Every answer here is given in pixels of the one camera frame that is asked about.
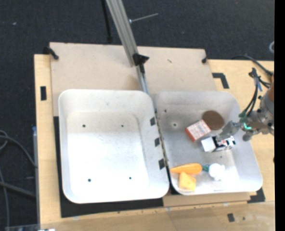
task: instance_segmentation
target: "round brown object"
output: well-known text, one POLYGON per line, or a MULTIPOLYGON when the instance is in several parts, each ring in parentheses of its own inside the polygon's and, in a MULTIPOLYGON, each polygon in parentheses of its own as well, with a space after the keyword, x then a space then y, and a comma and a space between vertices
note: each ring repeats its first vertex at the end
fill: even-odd
POLYGON ((224 118, 214 110, 204 112, 202 119, 211 130, 219 130, 224 126, 224 118))

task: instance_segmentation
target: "cable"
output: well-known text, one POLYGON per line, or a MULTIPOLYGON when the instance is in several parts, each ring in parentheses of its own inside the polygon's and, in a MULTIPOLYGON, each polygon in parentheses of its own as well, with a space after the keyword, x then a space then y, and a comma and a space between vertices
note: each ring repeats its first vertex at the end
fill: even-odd
POLYGON ((274 54, 274 41, 269 45, 269 51, 274 54))
POLYGON ((245 117, 249 117, 249 115, 252 113, 254 106, 256 104, 256 100, 257 100, 257 95, 258 95, 258 88, 259 88, 259 77, 257 75, 257 71, 255 68, 252 68, 252 72, 248 73, 249 76, 253 77, 255 80, 255 91, 254 91, 254 95, 251 99, 251 101, 249 102, 248 106, 243 110, 243 112, 239 115, 239 117, 241 118, 245 118, 245 117))
MULTIPOLYGON (((6 147, 6 145, 11 141, 11 142, 14 142, 16 145, 19 146, 19 148, 21 148, 24 153, 27 155, 27 158, 29 159, 29 161, 32 163, 32 165, 34 167, 37 167, 37 165, 35 164, 35 162, 32 160, 31 156, 29 155, 29 153, 27 152, 27 150, 18 142, 16 141, 15 139, 11 138, 8 136, 8 134, 3 131, 3 130, 0 130, 0 133, 2 135, 0 135, 0 139, 5 139, 5 141, 3 142, 3 144, 0 146, 0 151, 2 149, 4 149, 6 147)), ((21 192, 21 193, 24 193, 26 195, 31 195, 31 196, 35 196, 35 194, 33 194, 32 192, 30 191, 27 191, 27 190, 24 190, 24 189, 21 189, 19 187, 15 187, 15 186, 12 186, 10 184, 7 184, 5 183, 4 181, 4 178, 3 178, 3 175, 2 175, 2 172, 1 172, 1 169, 0 169, 0 186, 3 187, 3 192, 4 192, 4 196, 5 196, 5 204, 6 204, 6 214, 7 214, 7 227, 10 226, 10 208, 9 208, 9 196, 8 196, 8 191, 7 191, 7 188, 9 189, 12 189, 14 191, 17 191, 17 192, 21 192)))
POLYGON ((19 148, 21 148, 21 149, 24 151, 24 153, 26 154, 27 158, 28 158, 29 161, 32 163, 32 165, 33 165, 34 167, 38 167, 38 166, 35 164, 35 162, 32 160, 30 154, 29 154, 29 153, 27 152, 27 150, 24 148, 24 146, 21 145, 21 143, 19 143, 19 142, 16 141, 15 139, 9 137, 3 130, 0 130, 0 132, 1 132, 1 133, 4 133, 4 135, 0 135, 0 138, 7 140, 7 141, 5 141, 5 143, 4 143, 2 146, 0 146, 0 151, 5 148, 5 146, 6 146, 6 144, 7 144, 8 141, 14 142, 16 145, 19 146, 19 148))
POLYGON ((258 76, 258 79, 259 79, 259 82, 260 82, 262 85, 264 85, 266 88, 269 89, 269 88, 271 87, 271 83, 263 81, 263 80, 261 79, 261 76, 258 76))
POLYGON ((256 63, 263 71, 265 71, 270 77, 273 75, 273 72, 269 71, 268 69, 266 69, 264 66, 262 66, 257 60, 255 60, 254 58, 250 57, 250 56, 246 56, 246 55, 238 55, 238 56, 234 56, 232 59, 236 59, 236 58, 247 58, 251 61, 253 61, 254 63, 256 63))

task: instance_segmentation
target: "dark floor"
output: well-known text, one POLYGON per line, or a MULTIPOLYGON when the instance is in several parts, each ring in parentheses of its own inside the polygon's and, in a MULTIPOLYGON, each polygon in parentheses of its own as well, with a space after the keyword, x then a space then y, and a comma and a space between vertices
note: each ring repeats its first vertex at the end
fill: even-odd
MULTIPOLYGON (((275 0, 123 0, 139 46, 205 49, 210 59, 274 60, 275 0)), ((109 15, 113 43, 120 44, 109 15)), ((49 42, 107 43, 101 0, 0 0, 0 129, 33 157, 36 125, 33 55, 49 42)), ((0 151, 5 182, 35 191, 34 169, 9 143, 0 151)), ((8 191, 10 225, 37 222, 36 202, 8 191)), ((0 187, 0 230, 7 225, 0 187)))

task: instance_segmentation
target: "black bracket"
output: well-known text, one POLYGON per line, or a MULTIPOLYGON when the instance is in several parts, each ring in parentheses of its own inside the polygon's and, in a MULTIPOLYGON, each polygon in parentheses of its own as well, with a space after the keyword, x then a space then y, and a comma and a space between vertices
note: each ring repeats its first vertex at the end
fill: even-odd
POLYGON ((206 56, 204 57, 204 59, 201 60, 201 62, 203 64, 205 64, 207 62, 207 59, 208 59, 207 50, 205 50, 205 52, 206 52, 206 56))
POLYGON ((44 47, 43 54, 45 54, 45 55, 51 54, 54 57, 54 59, 56 59, 56 60, 59 59, 59 56, 57 56, 56 53, 52 50, 52 48, 48 47, 48 46, 44 47))
POLYGON ((138 53, 135 53, 133 55, 133 60, 134 60, 135 65, 139 66, 139 69, 143 74, 145 73, 143 65, 146 63, 146 61, 148 61, 149 58, 150 57, 139 55, 138 53))

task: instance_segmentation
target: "aluminum rail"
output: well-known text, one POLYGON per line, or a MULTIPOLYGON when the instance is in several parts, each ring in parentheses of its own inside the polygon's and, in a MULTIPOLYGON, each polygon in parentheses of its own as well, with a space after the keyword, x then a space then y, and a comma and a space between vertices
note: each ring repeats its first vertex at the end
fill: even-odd
POLYGON ((144 71, 141 71, 141 68, 135 64, 135 61, 133 59, 133 56, 135 54, 138 54, 138 50, 123 2, 122 0, 106 0, 106 3, 114 20, 117 32, 119 34, 130 65, 136 66, 141 88, 144 92, 149 94, 144 71))

